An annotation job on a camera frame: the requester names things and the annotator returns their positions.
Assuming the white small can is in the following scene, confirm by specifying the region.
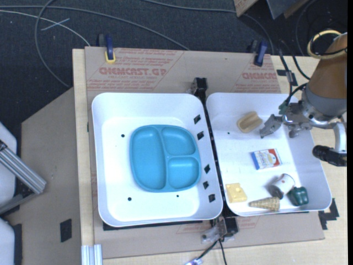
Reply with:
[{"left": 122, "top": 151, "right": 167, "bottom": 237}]
[{"left": 268, "top": 173, "right": 296, "bottom": 200}]

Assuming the tan toy ice cream cone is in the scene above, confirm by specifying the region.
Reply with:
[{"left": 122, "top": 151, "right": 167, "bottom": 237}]
[{"left": 248, "top": 196, "right": 281, "bottom": 212}]

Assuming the white blue red carton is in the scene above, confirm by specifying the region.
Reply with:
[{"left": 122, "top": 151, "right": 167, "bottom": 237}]
[{"left": 250, "top": 148, "right": 283, "bottom": 171}]

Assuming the yellow toy cheese wedge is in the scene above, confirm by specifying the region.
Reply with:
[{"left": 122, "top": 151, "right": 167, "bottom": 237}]
[{"left": 224, "top": 182, "right": 248, "bottom": 204}]

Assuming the blue divided plate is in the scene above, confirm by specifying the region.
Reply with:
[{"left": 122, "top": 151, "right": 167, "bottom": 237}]
[{"left": 129, "top": 124, "right": 201, "bottom": 193}]

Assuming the beige toy bread bun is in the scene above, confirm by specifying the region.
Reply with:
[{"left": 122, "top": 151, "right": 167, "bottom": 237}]
[{"left": 236, "top": 110, "right": 263, "bottom": 134}]

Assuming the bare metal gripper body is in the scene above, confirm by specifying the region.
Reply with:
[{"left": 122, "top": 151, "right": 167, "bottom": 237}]
[{"left": 280, "top": 102, "right": 343, "bottom": 131}]

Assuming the brown cardboard board red print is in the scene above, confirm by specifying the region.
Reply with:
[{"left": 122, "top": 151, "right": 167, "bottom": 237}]
[{"left": 84, "top": 46, "right": 326, "bottom": 259}]

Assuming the black cylinder on white bracket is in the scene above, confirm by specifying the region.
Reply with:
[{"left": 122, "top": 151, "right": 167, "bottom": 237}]
[{"left": 312, "top": 121, "right": 348, "bottom": 167}]

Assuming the white plastic tray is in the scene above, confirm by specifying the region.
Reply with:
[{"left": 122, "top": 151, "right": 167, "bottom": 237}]
[
  {"left": 91, "top": 92, "right": 224, "bottom": 229},
  {"left": 205, "top": 92, "right": 333, "bottom": 218}
]

